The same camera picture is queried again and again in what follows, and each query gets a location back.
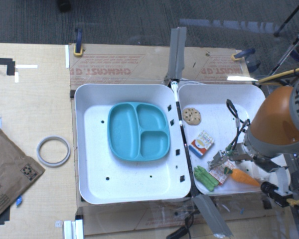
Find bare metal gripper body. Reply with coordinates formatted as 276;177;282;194
225;143;256;163

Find red and white packet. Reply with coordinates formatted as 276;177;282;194
209;159;236;185

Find green asparagus bunch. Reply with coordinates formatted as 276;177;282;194
193;165;220;192

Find orange carrot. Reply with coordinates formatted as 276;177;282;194
223;167;261;187

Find white red blue carton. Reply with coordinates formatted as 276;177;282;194
188;130;215;159

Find brown chocolate chip biscuit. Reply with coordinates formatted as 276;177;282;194
182;107;202;126

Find white plastic tray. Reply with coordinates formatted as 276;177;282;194
177;84;291;197
74;83;192;205

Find blue divided plate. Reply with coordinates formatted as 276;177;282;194
107;102;171;162

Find brown cardboard board red print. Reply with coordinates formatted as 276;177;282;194
69;43;290;237

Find white tape roll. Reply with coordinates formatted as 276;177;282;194
36;135;71;168

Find brown paper envelope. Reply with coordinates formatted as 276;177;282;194
0;118;46;225

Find black cylinder on white bracket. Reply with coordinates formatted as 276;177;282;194
260;166;294;208

